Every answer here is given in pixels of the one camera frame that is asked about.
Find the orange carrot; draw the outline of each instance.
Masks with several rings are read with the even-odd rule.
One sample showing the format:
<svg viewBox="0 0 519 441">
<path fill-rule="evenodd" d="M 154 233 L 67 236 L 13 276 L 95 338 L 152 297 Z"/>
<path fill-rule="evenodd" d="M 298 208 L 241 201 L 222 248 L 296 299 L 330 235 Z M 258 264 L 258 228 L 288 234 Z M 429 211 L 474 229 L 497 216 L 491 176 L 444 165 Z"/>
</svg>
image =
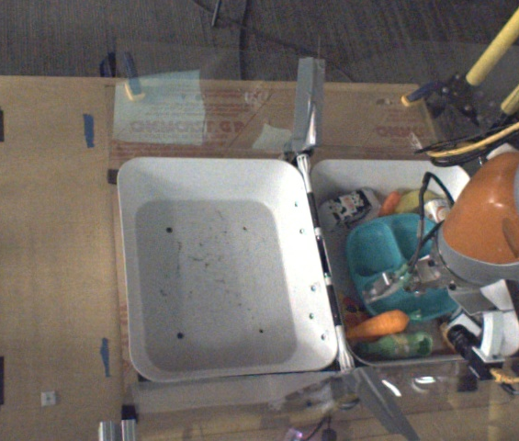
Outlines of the orange carrot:
<svg viewBox="0 0 519 441">
<path fill-rule="evenodd" d="M 398 191 L 392 191 L 388 194 L 388 197 L 384 200 L 381 208 L 379 208 L 379 217 L 389 216 L 393 214 L 396 210 L 396 207 L 400 203 L 402 195 Z"/>
<path fill-rule="evenodd" d="M 358 342 L 371 338 L 379 338 L 387 334 L 403 332 L 410 318 L 403 311 L 387 311 L 371 317 L 357 327 L 346 331 L 347 340 Z"/>
</svg>

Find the blue tape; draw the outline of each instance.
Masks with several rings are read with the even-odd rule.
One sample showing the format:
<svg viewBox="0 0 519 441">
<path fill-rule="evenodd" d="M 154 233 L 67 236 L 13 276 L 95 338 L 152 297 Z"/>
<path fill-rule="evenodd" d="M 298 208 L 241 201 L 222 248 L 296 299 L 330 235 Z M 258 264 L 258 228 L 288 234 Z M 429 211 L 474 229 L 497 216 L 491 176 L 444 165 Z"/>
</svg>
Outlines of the blue tape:
<svg viewBox="0 0 519 441">
<path fill-rule="evenodd" d="M 107 378 L 110 377 L 110 348 L 108 346 L 108 339 L 102 338 L 102 345 L 100 346 L 100 355 L 104 363 L 104 374 Z"/>
<path fill-rule="evenodd" d="M 84 114 L 84 136 L 87 147 L 94 148 L 94 117 L 91 114 Z"/>
</svg>

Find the toy vegetable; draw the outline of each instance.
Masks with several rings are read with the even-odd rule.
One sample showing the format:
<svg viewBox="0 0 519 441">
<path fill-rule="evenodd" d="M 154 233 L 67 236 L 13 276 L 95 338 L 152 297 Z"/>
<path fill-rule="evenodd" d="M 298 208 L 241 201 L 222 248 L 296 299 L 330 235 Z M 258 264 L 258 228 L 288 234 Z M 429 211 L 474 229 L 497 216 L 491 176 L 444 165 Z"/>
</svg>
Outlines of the toy vegetable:
<svg viewBox="0 0 519 441">
<path fill-rule="evenodd" d="M 410 318 L 403 311 L 387 311 L 371 317 L 347 329 L 347 340 L 352 342 L 371 341 L 387 334 L 398 334 L 408 326 Z"/>
</svg>

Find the gray carpet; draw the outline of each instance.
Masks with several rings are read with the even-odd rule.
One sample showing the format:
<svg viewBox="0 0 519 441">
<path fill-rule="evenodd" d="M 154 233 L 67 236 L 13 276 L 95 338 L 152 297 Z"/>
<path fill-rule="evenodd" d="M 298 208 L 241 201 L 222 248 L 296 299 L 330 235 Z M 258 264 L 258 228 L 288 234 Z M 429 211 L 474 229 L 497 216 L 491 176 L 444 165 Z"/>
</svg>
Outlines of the gray carpet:
<svg viewBox="0 0 519 441">
<path fill-rule="evenodd" d="M 244 1 L 224 0 L 220 14 L 241 20 Z M 132 51 L 142 73 L 211 65 L 226 78 L 294 79 L 298 56 L 320 48 L 332 80 L 422 83 L 465 71 L 519 0 L 247 3 L 245 23 L 261 35 L 240 40 L 238 28 L 211 28 L 211 14 L 188 0 L 0 0 L 0 74 L 98 76 L 109 51 Z"/>
</svg>

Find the green bottle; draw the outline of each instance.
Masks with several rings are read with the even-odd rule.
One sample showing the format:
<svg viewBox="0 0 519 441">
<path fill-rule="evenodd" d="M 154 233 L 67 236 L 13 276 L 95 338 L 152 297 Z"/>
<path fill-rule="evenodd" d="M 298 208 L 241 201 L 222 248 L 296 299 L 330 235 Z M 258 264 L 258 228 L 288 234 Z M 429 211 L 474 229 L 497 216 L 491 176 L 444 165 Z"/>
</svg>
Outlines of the green bottle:
<svg viewBox="0 0 519 441">
<path fill-rule="evenodd" d="M 433 351 L 433 338 L 427 332 L 389 334 L 373 343 L 360 343 L 356 349 L 359 355 L 384 359 L 429 356 Z"/>
</svg>

